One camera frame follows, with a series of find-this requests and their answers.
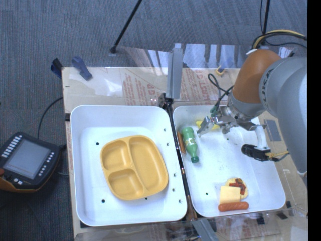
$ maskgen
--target bottle cap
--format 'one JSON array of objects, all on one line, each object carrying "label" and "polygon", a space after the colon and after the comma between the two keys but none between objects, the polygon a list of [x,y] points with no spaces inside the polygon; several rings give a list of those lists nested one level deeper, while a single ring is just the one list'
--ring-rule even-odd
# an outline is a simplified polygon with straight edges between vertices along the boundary
[{"label": "bottle cap", "polygon": [[193,157],[191,157],[192,163],[196,163],[196,162],[198,162],[199,160],[200,160],[200,159],[199,159],[198,156],[193,156]]}]

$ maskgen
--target gray carpet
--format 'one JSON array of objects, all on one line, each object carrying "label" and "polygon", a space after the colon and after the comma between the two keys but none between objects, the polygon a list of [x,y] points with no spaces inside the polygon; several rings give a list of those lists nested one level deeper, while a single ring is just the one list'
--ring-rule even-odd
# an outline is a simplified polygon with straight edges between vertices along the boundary
[{"label": "gray carpet", "polygon": [[[70,66],[75,55],[87,66],[114,66],[108,56],[138,0],[0,0],[0,144],[17,131],[37,135],[45,109],[62,97],[51,72],[58,58]],[[263,0],[143,0],[119,46],[170,51],[174,43],[251,46],[262,34]],[[307,35],[307,0],[271,0],[267,31]],[[306,42],[276,36],[271,44]],[[47,112],[42,140],[66,143],[62,101]],[[73,240],[70,191],[63,151],[56,174],[34,194],[0,192],[0,240]]]}]

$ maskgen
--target tripod leg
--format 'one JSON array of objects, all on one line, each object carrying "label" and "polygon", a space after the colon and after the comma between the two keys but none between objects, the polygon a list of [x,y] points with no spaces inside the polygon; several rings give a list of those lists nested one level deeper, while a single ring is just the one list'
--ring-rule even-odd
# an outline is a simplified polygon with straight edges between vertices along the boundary
[{"label": "tripod leg", "polygon": [[270,1],[271,1],[271,0],[267,0],[267,2],[266,2],[265,19],[264,19],[264,27],[263,27],[263,35],[265,35],[265,33],[266,33],[266,25],[267,25],[267,18],[269,17]]},{"label": "tripod leg", "polygon": [[125,33],[128,25],[129,25],[131,19],[133,18],[134,14],[136,13],[136,11],[137,11],[137,9],[138,9],[141,1],[142,1],[142,0],[138,0],[138,1],[137,1],[137,4],[135,5],[134,9],[132,10],[132,12],[131,12],[131,14],[130,14],[130,16],[129,16],[129,18],[128,18],[126,24],[125,24],[125,26],[124,26],[124,28],[122,29],[119,37],[117,38],[114,46],[110,49],[110,52],[111,52],[111,53],[113,53],[113,54],[116,53],[116,47],[118,46],[119,41],[121,40],[122,36],[124,35],[124,33]]}]

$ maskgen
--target blue clip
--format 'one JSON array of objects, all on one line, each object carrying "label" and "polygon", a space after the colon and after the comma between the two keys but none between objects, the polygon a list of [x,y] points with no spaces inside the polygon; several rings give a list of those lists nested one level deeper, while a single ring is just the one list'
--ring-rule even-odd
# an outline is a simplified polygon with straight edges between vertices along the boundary
[{"label": "blue clip", "polygon": [[61,78],[61,69],[62,68],[63,68],[63,66],[60,63],[60,61],[58,60],[58,58],[53,60],[52,65],[51,65],[51,71],[53,73],[55,73],[58,76],[58,78]]},{"label": "blue clip", "polygon": [[71,61],[72,65],[80,70],[80,75],[85,79],[85,80],[89,80],[90,78],[92,78],[91,73],[88,71],[83,59],[81,59],[79,56],[75,56],[74,58],[72,58]]}]

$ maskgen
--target cheese slice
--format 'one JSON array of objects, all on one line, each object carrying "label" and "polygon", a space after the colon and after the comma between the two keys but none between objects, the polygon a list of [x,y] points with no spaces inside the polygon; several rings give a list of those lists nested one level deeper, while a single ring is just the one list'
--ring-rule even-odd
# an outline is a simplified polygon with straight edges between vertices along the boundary
[{"label": "cheese slice", "polygon": [[[197,120],[197,121],[196,121],[196,126],[197,126],[198,128],[200,128],[200,127],[201,127],[201,123],[202,123],[201,120]],[[217,128],[219,128],[219,127],[220,127],[219,125],[214,124],[211,129],[213,130],[213,129],[217,129]]]},{"label": "cheese slice", "polygon": [[241,188],[221,186],[220,190],[220,204],[232,203],[240,201]]}]

